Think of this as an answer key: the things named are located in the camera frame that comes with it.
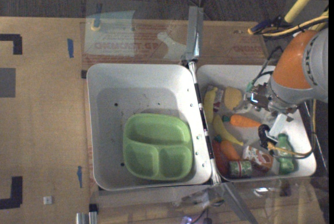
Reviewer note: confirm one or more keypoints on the orange carrot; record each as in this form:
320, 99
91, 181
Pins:
229, 151
244, 121

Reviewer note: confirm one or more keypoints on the white plastic tray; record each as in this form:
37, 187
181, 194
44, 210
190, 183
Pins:
300, 144
135, 97

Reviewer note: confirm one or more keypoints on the black cylinder on white bracket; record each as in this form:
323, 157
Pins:
264, 132

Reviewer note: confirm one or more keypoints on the green can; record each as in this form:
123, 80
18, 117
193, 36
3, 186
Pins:
240, 168

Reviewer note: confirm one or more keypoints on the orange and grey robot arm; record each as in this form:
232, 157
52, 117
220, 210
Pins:
292, 69

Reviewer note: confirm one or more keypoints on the white and red packet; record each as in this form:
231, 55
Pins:
219, 99

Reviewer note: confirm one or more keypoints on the yellow bread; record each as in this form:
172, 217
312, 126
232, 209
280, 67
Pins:
232, 97

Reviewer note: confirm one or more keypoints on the yellow banana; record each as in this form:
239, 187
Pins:
209, 105
221, 129

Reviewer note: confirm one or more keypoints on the small white block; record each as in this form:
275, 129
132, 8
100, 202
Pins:
47, 200

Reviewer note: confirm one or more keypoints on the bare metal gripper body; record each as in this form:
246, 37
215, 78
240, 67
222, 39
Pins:
262, 99

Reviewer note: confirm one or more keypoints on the green divided plate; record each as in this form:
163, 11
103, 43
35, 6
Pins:
156, 147

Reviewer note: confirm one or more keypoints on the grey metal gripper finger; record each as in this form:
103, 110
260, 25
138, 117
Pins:
247, 96
241, 108

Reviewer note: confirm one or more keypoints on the green plastic bottle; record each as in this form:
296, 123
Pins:
285, 160

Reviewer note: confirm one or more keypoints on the brown cardboard board red print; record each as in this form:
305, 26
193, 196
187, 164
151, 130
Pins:
221, 42

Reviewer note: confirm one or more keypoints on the white and orange carton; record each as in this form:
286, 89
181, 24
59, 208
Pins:
258, 157

